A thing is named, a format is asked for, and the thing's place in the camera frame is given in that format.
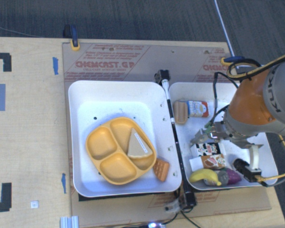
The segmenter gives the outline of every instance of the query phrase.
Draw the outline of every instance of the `yellow banana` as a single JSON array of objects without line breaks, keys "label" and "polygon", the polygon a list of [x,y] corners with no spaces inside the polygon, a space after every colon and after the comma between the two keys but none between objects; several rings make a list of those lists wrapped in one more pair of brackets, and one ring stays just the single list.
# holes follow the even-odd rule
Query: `yellow banana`
[{"label": "yellow banana", "polygon": [[219,181],[217,173],[211,169],[199,169],[194,171],[189,177],[189,182],[196,182],[203,179],[214,181],[216,182],[217,186],[222,185],[222,183]]}]

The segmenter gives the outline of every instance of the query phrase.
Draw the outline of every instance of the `yellow cable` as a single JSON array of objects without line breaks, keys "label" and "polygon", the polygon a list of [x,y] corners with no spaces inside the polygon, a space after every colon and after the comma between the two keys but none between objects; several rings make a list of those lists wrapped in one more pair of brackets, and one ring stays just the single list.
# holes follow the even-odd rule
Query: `yellow cable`
[{"label": "yellow cable", "polygon": [[[278,135],[283,146],[285,147],[285,140],[281,135]],[[285,173],[281,174],[281,175],[277,175],[277,176],[273,176],[273,177],[262,177],[260,175],[256,175],[255,178],[257,179],[258,182],[262,182],[262,181],[267,181],[267,180],[272,180],[272,179],[278,179],[278,178],[282,178],[285,176]]]},{"label": "yellow cable", "polygon": [[258,72],[259,70],[265,70],[264,68],[267,68],[268,66],[272,65],[273,63],[275,63],[275,62],[277,62],[277,61],[279,61],[279,60],[281,60],[281,59],[284,59],[284,58],[285,58],[285,55],[284,55],[284,56],[281,56],[281,57],[279,57],[279,58],[277,58],[277,59],[275,59],[275,60],[273,60],[273,61],[271,61],[270,63],[267,63],[267,64],[264,65],[264,66],[257,67],[256,69],[253,69],[253,70],[251,70],[251,71],[249,71],[249,72],[247,72],[247,73],[238,74],[238,75],[233,75],[233,74],[231,74],[230,72],[231,72],[231,70],[232,70],[234,67],[236,67],[236,66],[238,66],[238,65],[242,65],[241,63],[238,63],[238,64],[235,64],[230,70],[227,71],[227,76],[228,76],[229,78],[232,78],[233,80],[237,80],[238,78],[241,78],[241,77],[244,77],[244,76],[249,76],[249,75],[251,75],[251,74],[254,74],[254,73]]}]

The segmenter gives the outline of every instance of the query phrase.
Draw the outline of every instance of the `orange plate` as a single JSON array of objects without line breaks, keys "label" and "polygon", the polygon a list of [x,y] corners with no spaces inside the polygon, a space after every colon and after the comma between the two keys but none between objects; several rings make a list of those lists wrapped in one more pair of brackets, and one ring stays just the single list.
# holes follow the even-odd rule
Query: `orange plate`
[{"label": "orange plate", "polygon": [[[134,128],[152,150],[152,155],[129,158],[128,143]],[[156,150],[140,128],[127,117],[114,118],[94,129],[86,138],[85,148],[101,175],[115,185],[129,183],[150,170],[156,162]]]}]

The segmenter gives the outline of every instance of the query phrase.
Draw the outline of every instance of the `dark gray floor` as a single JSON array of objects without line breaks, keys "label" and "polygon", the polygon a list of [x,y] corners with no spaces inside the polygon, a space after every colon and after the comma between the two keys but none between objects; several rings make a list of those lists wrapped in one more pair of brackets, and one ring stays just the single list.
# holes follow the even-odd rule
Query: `dark gray floor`
[{"label": "dark gray floor", "polygon": [[[234,55],[268,63],[285,54],[285,0],[216,0]],[[0,37],[227,41],[214,0],[0,0]],[[285,152],[268,134],[279,171]],[[285,182],[276,186],[285,216]]]}]

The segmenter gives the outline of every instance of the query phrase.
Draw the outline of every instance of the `table surface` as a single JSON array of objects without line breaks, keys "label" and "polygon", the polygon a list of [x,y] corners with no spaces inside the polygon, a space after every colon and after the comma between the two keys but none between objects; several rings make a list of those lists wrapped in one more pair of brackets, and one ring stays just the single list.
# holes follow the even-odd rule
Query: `table surface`
[{"label": "table surface", "polygon": [[[218,42],[82,40],[88,43],[139,43],[190,47],[228,47]],[[64,192],[62,176],[69,184],[67,121],[62,43],[58,38],[0,38],[0,52],[12,56],[12,72],[2,71],[6,84],[5,111],[0,111],[1,184],[12,183],[12,208],[0,212],[0,227],[59,227],[60,217],[70,217],[71,196]],[[53,57],[58,59],[54,74]],[[266,189],[272,209],[198,217],[201,227],[285,227],[274,188]],[[31,201],[39,201],[32,209]],[[189,227],[176,219],[168,228]]]}]

